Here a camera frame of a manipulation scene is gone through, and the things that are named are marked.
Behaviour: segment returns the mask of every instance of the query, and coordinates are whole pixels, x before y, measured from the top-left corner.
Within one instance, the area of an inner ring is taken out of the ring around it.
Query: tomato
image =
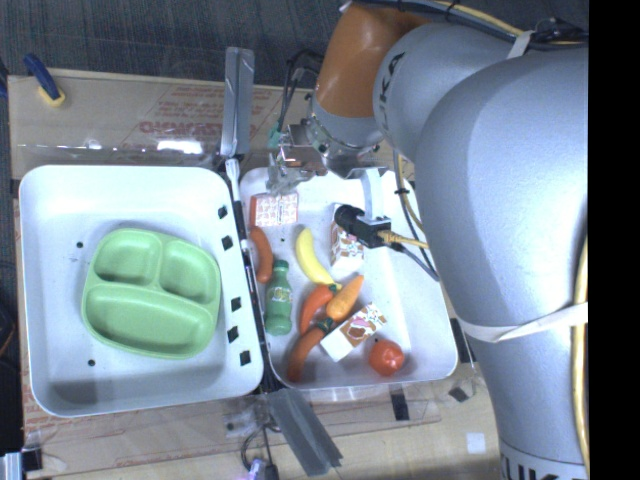
[[[404,352],[395,341],[377,340],[369,352],[369,364],[380,375],[393,375],[404,364]]]

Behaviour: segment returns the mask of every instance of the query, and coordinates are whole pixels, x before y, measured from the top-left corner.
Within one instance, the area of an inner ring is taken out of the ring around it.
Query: banana
[[[296,239],[296,258],[302,271],[314,283],[335,284],[338,289],[342,287],[333,280],[331,274],[318,260],[313,247],[313,233],[309,228],[304,228]]]

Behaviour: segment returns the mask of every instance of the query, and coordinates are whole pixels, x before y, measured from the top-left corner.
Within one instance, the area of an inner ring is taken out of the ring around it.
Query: carrot
[[[273,251],[267,235],[261,227],[254,226],[249,231],[249,238],[258,250],[258,270],[256,279],[259,283],[268,283],[273,274]]]
[[[309,324],[313,315],[327,302],[333,299],[338,291],[335,284],[318,284],[311,290],[300,309],[300,334],[304,334],[309,329]]]
[[[331,318],[325,318],[318,322],[309,332],[298,338],[289,356],[289,365],[287,367],[287,378],[291,382],[300,382],[304,363],[307,360],[309,352],[329,333],[332,325],[333,320]]]
[[[364,283],[362,274],[354,277],[338,294],[327,304],[327,316],[333,318],[336,323],[343,322],[356,303],[358,294]]]

